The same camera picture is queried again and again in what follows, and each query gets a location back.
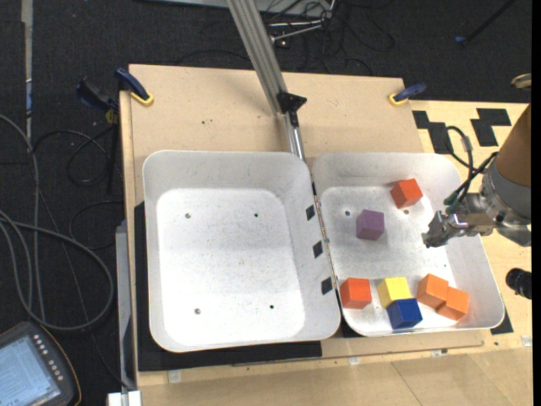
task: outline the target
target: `purple block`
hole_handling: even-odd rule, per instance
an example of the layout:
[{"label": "purple block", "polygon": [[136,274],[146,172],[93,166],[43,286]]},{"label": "purple block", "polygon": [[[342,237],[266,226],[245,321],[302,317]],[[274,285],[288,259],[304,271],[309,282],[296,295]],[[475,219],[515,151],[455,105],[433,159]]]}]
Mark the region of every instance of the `purple block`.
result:
[{"label": "purple block", "polygon": [[378,240],[385,231],[383,212],[364,209],[357,217],[357,237]]}]

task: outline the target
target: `blue block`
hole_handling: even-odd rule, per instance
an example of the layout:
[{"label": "blue block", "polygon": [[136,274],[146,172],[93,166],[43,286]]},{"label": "blue block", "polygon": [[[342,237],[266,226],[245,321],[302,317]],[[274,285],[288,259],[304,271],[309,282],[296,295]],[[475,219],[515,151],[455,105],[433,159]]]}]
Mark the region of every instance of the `blue block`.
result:
[{"label": "blue block", "polygon": [[412,328],[423,319],[415,298],[397,299],[387,307],[387,314],[392,329]]}]

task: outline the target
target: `black clamp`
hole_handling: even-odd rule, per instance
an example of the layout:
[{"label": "black clamp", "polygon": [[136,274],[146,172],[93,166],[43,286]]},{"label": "black clamp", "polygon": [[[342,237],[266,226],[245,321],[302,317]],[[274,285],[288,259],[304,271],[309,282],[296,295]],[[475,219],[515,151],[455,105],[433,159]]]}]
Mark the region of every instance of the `black clamp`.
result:
[{"label": "black clamp", "polygon": [[297,96],[293,93],[286,92],[278,93],[276,98],[280,104],[281,112],[284,114],[288,112],[291,125],[294,128],[298,128],[297,110],[306,103],[307,99],[303,98],[302,96]]}]

